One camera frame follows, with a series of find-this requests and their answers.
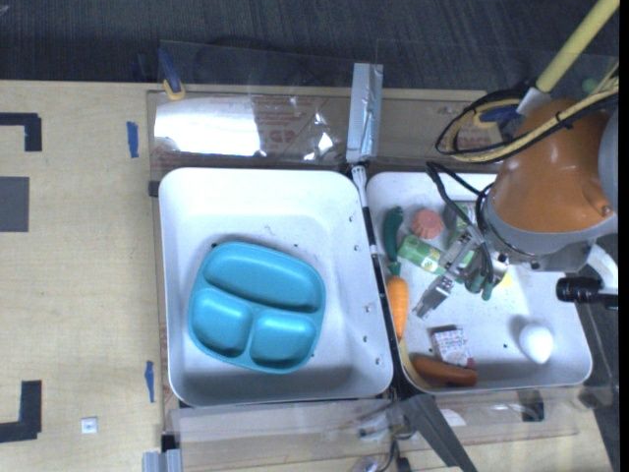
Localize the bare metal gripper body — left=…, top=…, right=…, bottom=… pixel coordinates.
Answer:
left=460, top=241, right=511, bottom=295

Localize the orange toy carrot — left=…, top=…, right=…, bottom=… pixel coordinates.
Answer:
left=385, top=262, right=411, bottom=341

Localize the green can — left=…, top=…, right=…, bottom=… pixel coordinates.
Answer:
left=396, top=234, right=446, bottom=272

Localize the orange ribbed toy cup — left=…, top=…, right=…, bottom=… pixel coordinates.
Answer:
left=410, top=207, right=445, bottom=241

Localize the white and pink small carton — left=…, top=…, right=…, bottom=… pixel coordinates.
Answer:
left=429, top=325, right=477, bottom=369

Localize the white plastic tray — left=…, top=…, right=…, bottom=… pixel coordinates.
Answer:
left=157, top=166, right=395, bottom=408
left=365, top=170, right=594, bottom=393

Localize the dark green toy cucumber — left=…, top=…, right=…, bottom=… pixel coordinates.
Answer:
left=382, top=206, right=406, bottom=265

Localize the orange-brown toy sausage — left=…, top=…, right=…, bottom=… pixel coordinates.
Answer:
left=411, top=353, right=480, bottom=388

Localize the thin black and white rod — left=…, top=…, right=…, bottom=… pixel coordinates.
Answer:
left=350, top=163, right=410, bottom=398

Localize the white egg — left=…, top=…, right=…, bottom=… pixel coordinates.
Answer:
left=517, top=323, right=555, bottom=366

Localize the blue divided plate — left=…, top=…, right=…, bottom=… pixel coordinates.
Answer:
left=186, top=240, right=327, bottom=376

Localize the black cylinder on white bracket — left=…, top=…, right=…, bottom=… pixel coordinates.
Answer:
left=555, top=243, right=620, bottom=310

